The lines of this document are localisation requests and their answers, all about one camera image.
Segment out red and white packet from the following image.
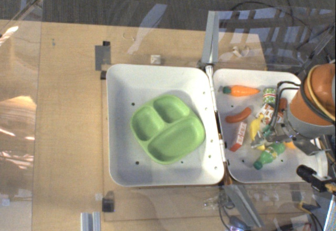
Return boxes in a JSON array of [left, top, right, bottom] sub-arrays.
[[229, 121, 248, 153]]

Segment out black cylinder on white bracket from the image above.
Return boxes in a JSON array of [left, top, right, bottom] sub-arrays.
[[296, 138, 334, 193]]

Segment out white and red carton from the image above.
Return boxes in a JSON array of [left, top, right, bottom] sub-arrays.
[[255, 103, 286, 125]]

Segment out red sausage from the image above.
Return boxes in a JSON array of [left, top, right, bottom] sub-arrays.
[[225, 107, 253, 124]]

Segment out yellow banana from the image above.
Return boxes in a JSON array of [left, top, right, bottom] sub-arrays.
[[248, 114, 266, 151]]

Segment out white plastic tray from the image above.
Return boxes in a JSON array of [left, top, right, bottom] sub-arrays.
[[212, 68, 329, 185], [106, 64, 226, 187]]

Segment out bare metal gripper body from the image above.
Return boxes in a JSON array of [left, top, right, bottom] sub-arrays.
[[267, 122, 297, 144]]

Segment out brown sausage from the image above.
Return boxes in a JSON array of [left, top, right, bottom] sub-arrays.
[[278, 97, 288, 113]]

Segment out green bottle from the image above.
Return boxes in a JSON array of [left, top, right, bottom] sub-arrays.
[[253, 142, 287, 171]]

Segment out green and white can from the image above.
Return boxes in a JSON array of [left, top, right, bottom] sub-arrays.
[[262, 87, 278, 105]]

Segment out orange carrot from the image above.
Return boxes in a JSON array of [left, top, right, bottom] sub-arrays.
[[222, 85, 261, 98]]

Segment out green divided plate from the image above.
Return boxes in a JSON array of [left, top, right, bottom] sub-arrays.
[[130, 94, 206, 165]]

